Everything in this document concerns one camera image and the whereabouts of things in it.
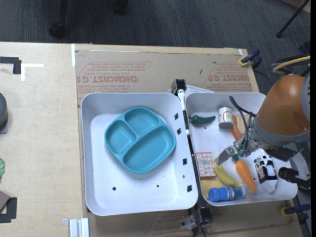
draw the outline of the gray carpet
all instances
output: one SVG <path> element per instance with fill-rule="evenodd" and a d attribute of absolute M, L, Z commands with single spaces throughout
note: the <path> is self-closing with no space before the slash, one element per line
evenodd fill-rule
<path fill-rule="evenodd" d="M 276 38 L 297 10 L 281 0 L 128 2 L 127 14 L 118 16 L 113 0 L 69 0 L 66 35 L 55 39 L 48 29 L 58 20 L 60 0 L 0 0 L 0 41 L 259 49 L 262 62 L 254 71 L 267 94 L 281 77 L 271 64 L 299 55 L 299 46 L 311 40 L 311 14 L 305 11 Z"/>

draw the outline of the carrot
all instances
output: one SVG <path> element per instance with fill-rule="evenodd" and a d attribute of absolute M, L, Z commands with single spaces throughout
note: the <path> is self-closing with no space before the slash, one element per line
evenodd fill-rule
<path fill-rule="evenodd" d="M 243 160 L 240 160 L 237 154 L 233 155 L 233 159 L 236 161 L 236 170 L 240 177 L 253 190 L 253 192 L 256 192 L 257 188 L 247 164 Z"/>
<path fill-rule="evenodd" d="M 233 115 L 233 127 L 231 128 L 231 131 L 233 133 L 235 140 L 238 141 L 242 138 L 242 134 L 238 130 L 237 117 L 235 115 Z"/>

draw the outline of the water bottle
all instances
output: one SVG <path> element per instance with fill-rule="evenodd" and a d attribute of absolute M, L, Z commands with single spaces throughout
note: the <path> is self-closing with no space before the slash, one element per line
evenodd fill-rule
<path fill-rule="evenodd" d="M 246 195 L 246 190 L 240 188 L 238 190 L 232 187 L 211 188 L 208 191 L 208 197 L 212 202 L 234 200 L 237 197 L 243 198 Z"/>

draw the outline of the wooden table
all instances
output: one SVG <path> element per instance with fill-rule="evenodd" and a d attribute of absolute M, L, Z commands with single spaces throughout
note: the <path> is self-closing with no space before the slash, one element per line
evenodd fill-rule
<path fill-rule="evenodd" d="M 8 132 L 0 135 L 0 158 L 5 161 L 0 190 L 18 199 L 16 219 L 0 224 L 2 237 L 68 236 L 68 220 L 83 217 L 89 217 L 90 236 L 93 237 L 153 236 L 146 235 L 146 224 L 152 223 L 157 215 L 155 213 L 102 218 L 86 210 L 81 188 L 82 141 L 74 56 L 75 50 L 92 49 L 141 53 L 247 54 L 244 49 L 0 42 L 0 56 L 19 57 L 26 65 L 23 81 L 21 75 L 12 73 L 11 65 L 0 64 L 0 92 L 5 96 L 9 110 Z M 252 90 L 258 92 L 251 67 L 246 69 Z M 282 204 L 286 205 L 285 201 L 245 207 L 249 211 L 260 209 L 262 212 L 260 218 L 245 218 L 249 226 L 238 231 L 231 231 L 229 227 L 234 224 L 231 214 L 235 210 L 229 209 L 231 213 L 226 213 L 221 219 L 220 232 L 214 232 L 211 236 L 302 236 L 297 217 L 287 218 L 288 224 L 251 227 L 253 222 L 279 219 Z"/>

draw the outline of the toy carrot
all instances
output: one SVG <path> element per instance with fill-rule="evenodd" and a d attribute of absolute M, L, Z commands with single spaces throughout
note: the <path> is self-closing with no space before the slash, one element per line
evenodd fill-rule
<path fill-rule="evenodd" d="M 243 160 L 240 160 L 237 154 L 233 155 L 233 159 L 236 161 L 236 170 L 240 177 L 253 190 L 253 192 L 256 192 L 257 188 L 247 164 Z"/>

